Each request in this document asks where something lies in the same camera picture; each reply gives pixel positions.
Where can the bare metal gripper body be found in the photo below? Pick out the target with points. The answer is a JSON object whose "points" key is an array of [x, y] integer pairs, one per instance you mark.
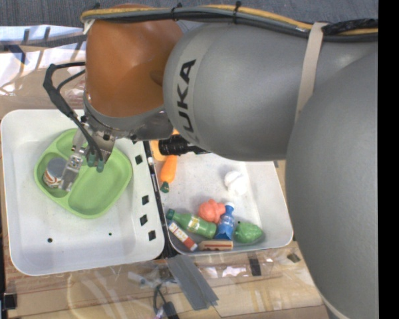
{"points": [[149, 128]]}

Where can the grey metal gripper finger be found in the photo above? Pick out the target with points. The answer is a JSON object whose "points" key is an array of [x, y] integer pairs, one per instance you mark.
{"points": [[70, 178]]}

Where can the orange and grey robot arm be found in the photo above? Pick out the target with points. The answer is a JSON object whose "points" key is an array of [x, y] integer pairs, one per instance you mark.
{"points": [[239, 91]]}

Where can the small red and white can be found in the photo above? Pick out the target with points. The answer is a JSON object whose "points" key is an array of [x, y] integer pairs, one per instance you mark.
{"points": [[53, 174]]}

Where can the green divided plate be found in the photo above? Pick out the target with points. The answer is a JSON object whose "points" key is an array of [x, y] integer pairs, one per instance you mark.
{"points": [[99, 188]]}

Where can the orange carrot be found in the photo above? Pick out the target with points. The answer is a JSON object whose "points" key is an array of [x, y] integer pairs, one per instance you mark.
{"points": [[169, 169]]}

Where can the thin black and white rod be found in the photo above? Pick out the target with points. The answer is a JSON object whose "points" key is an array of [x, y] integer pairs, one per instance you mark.
{"points": [[157, 194]]}

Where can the white plastic tray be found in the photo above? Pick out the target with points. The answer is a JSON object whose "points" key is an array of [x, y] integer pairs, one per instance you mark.
{"points": [[199, 184], [86, 244]]}

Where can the white round toy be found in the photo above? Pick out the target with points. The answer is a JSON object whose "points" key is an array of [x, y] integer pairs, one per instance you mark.
{"points": [[236, 182]]}

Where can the salmon pink lumpy toy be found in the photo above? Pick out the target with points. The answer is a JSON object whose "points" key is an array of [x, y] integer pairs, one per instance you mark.
{"points": [[210, 210]]}

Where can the green bottle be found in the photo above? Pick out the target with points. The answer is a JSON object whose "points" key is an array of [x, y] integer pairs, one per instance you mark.
{"points": [[196, 224]]}

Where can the white and red bottle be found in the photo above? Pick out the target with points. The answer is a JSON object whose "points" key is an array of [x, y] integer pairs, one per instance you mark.
{"points": [[182, 235]]}

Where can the blue bottle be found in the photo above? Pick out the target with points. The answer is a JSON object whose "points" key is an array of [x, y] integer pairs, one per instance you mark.
{"points": [[226, 223]]}

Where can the tan and red toy sandwich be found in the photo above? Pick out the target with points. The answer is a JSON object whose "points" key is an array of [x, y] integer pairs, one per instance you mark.
{"points": [[216, 245]]}

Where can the green lumpy toy vegetable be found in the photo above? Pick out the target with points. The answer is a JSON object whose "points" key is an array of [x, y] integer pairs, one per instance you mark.
{"points": [[248, 233]]}

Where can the brown cardboard board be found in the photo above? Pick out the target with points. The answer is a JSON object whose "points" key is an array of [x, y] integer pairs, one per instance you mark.
{"points": [[269, 294]]}

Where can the black cylinder on white bracket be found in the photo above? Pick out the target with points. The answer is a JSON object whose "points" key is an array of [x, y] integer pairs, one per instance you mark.
{"points": [[173, 145]]}

